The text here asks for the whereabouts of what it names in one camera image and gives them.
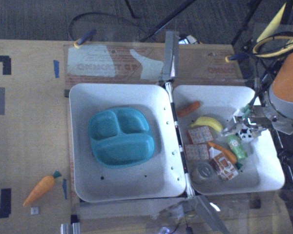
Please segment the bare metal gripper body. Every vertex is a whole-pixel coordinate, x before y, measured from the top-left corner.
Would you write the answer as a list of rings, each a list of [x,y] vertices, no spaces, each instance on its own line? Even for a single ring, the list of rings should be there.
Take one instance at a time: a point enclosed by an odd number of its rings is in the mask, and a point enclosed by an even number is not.
[[[254,105],[243,109],[241,116],[234,116],[235,125],[246,126],[254,131],[274,129],[287,135],[293,134],[293,119],[273,107]]]

